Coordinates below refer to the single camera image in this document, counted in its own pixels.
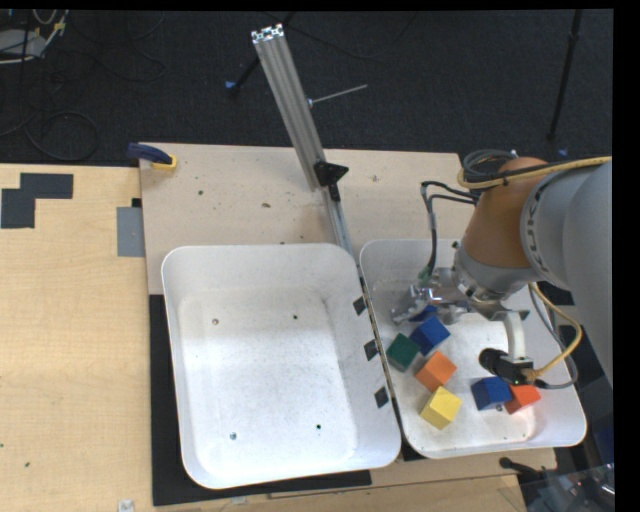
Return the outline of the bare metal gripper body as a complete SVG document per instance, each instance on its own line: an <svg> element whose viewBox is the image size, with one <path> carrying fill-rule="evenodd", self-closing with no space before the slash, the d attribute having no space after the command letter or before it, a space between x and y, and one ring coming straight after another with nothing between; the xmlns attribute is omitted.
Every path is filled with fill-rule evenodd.
<svg viewBox="0 0 640 512"><path fill-rule="evenodd" d="M494 314L505 297L506 275L497 268L439 267L428 279L410 287L409 313L421 313L427 306L456 306Z"/></svg>

